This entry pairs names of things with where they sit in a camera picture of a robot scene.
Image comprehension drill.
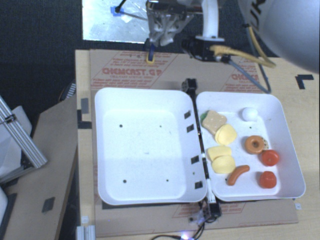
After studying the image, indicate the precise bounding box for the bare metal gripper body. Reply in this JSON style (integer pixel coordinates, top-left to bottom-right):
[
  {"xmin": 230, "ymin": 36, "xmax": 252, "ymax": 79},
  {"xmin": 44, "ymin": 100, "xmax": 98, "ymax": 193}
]
[{"xmin": 146, "ymin": 0, "xmax": 196, "ymax": 18}]

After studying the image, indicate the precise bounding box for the brown cardboard board red print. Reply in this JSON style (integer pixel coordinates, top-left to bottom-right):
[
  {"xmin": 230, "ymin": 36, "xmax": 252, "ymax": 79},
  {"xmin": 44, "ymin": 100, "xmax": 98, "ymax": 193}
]
[{"xmin": 89, "ymin": 49, "xmax": 300, "ymax": 238}]

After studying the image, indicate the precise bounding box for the tan toast slice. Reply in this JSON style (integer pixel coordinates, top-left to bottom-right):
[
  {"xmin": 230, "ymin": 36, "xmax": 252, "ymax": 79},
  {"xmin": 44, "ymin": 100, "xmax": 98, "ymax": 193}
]
[{"xmin": 201, "ymin": 110, "xmax": 228, "ymax": 135}]

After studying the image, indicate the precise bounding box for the white egg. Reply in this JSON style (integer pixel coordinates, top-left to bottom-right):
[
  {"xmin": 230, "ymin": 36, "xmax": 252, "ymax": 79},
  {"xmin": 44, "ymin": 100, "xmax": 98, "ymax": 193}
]
[{"xmin": 241, "ymin": 106, "xmax": 259, "ymax": 122}]

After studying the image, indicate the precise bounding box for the thin black and white rod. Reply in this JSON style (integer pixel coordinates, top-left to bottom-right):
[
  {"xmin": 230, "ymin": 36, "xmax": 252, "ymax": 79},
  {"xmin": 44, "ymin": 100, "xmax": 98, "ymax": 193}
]
[{"xmin": 189, "ymin": 88, "xmax": 216, "ymax": 205}]

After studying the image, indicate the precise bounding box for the yellow crisp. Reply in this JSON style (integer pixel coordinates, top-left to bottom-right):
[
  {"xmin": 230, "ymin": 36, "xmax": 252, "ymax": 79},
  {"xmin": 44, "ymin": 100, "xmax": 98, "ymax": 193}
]
[
  {"xmin": 214, "ymin": 123, "xmax": 238, "ymax": 146},
  {"xmin": 211, "ymin": 155, "xmax": 237, "ymax": 175},
  {"xmin": 205, "ymin": 145, "xmax": 233, "ymax": 162}
]

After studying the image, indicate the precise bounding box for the white plastic tray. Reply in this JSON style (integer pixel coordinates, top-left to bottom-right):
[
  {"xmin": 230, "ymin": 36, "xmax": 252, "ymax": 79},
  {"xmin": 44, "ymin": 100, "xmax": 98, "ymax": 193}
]
[
  {"xmin": 94, "ymin": 86, "xmax": 209, "ymax": 206},
  {"xmin": 195, "ymin": 91, "xmax": 307, "ymax": 203}
]

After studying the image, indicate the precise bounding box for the orange doughnut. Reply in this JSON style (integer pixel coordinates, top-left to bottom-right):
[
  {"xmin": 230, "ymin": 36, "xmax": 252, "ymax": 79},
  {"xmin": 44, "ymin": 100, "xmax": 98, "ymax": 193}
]
[{"xmin": 244, "ymin": 135, "xmax": 266, "ymax": 156}]

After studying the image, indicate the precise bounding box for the orange-brown sausage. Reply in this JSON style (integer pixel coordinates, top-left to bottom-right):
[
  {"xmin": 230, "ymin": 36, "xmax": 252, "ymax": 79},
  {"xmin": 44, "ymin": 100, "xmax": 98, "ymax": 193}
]
[{"xmin": 226, "ymin": 164, "xmax": 251, "ymax": 187}]

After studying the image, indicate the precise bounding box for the red tomato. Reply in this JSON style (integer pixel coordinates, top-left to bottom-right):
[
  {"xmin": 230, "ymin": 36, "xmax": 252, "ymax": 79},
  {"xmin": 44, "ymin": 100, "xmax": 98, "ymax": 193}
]
[
  {"xmin": 261, "ymin": 149, "xmax": 280, "ymax": 167},
  {"xmin": 258, "ymin": 170, "xmax": 278, "ymax": 190}
]

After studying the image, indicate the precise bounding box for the black cylinder on white bracket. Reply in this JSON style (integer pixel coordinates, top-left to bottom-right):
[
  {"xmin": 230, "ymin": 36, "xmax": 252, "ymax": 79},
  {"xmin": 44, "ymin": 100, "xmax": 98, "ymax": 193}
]
[{"xmin": 181, "ymin": 0, "xmax": 226, "ymax": 63}]

